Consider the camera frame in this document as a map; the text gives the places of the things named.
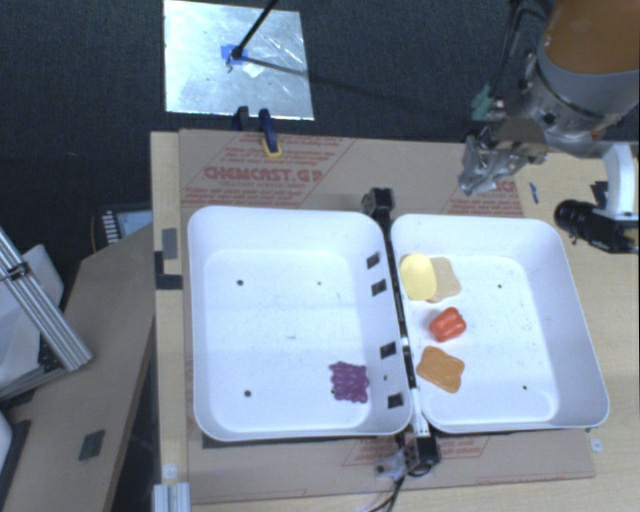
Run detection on brown cardboard board red print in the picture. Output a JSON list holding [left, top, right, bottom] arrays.
[[177, 128, 599, 506]]

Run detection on beige bread slice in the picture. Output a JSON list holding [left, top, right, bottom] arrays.
[[427, 256, 463, 305]]

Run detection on orange toast slice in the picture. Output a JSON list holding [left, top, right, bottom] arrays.
[[415, 345, 467, 395]]

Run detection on white plastic tray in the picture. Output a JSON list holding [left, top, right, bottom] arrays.
[[389, 213, 612, 436], [186, 204, 414, 443]]

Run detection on yellow oval toy food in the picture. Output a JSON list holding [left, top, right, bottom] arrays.
[[398, 252, 438, 302]]

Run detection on black cylinder on white bracket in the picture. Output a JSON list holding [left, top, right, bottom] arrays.
[[553, 141, 640, 255]]

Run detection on purple grapes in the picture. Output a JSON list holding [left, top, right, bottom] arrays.
[[327, 360, 371, 405]]

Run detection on thin black and white rod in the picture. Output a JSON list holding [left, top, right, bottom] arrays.
[[378, 212, 429, 437]]

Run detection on orange bell pepper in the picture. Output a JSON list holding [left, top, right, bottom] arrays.
[[428, 306, 468, 344]]

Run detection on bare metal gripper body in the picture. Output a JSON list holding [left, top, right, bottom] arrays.
[[492, 79, 624, 164]]

